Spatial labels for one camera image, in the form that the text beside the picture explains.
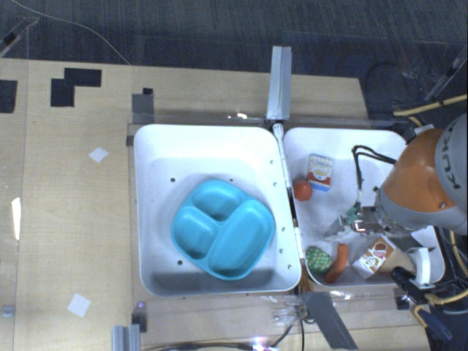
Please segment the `juice box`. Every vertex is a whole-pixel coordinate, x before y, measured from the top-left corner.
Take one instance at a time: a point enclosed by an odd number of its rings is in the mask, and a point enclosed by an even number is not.
[[[385,236],[381,236],[352,264],[352,267],[364,279],[367,279],[379,270],[393,251],[395,251],[395,245]]]
[[[309,157],[307,181],[313,189],[328,191],[331,183],[331,159],[316,154]]]

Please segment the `wooden countertop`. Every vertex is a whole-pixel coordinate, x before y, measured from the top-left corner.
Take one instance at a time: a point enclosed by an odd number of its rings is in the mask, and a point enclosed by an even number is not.
[[[102,85],[76,87],[73,108],[51,107],[51,79],[63,79],[65,67],[100,69]],[[11,243],[11,222],[0,228],[0,304],[16,305],[15,318],[0,318],[0,348],[110,350],[112,327],[129,325],[132,313],[125,144],[132,94],[152,88],[156,113],[264,116],[269,75],[0,59],[0,79],[18,81],[15,112],[0,114],[0,174],[14,184],[0,195],[1,216],[11,217],[7,206],[15,197],[23,204],[19,250]],[[366,118],[366,109],[356,79],[294,75],[291,114]],[[88,156],[98,147],[109,153],[100,163]],[[84,317],[67,311],[75,293],[91,301]],[[164,303],[160,318],[170,319],[162,330],[167,339],[170,332],[185,329],[196,336],[195,329],[215,325],[195,310],[176,315]],[[369,305],[343,315],[361,350],[429,349],[409,312]],[[281,343],[282,350],[300,348],[297,332]],[[307,350],[329,349],[316,325],[307,325],[306,332]],[[243,338],[239,331],[225,333]]]

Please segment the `orange sausage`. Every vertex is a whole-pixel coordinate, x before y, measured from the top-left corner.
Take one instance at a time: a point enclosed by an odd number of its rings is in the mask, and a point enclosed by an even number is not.
[[[325,282],[334,283],[341,276],[348,262],[348,246],[339,244],[336,250],[336,259],[330,267],[330,270],[325,275]]]

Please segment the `blue plate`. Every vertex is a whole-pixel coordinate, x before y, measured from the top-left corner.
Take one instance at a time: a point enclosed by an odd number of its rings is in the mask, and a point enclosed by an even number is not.
[[[232,184],[210,180],[193,190],[177,211],[170,234],[190,261],[220,279],[247,276],[275,230],[273,214]]]

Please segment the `metal bracket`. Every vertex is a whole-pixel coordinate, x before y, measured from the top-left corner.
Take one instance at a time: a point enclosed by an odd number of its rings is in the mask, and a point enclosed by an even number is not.
[[[267,120],[283,121],[290,117],[292,63],[291,47],[273,47]]]
[[[329,292],[305,292],[301,297],[306,304],[309,318],[315,320],[332,349],[358,349],[333,306]]]
[[[292,189],[292,184],[291,184],[291,178],[290,178],[290,172],[287,169],[287,163],[286,163],[286,154],[284,153],[284,146],[283,146],[283,138],[284,138],[284,129],[283,129],[283,124],[280,122],[277,122],[273,125],[273,135],[276,138],[276,141],[278,142],[278,149],[279,149],[279,156],[281,157],[281,164],[283,167],[283,174],[284,174],[284,182],[285,186],[288,192],[291,192]]]
[[[0,58],[5,55],[26,35],[26,58],[29,59],[29,29],[39,22],[39,18],[23,18],[15,27],[0,39]]]
[[[114,326],[112,329],[112,351],[140,351],[140,326]]]

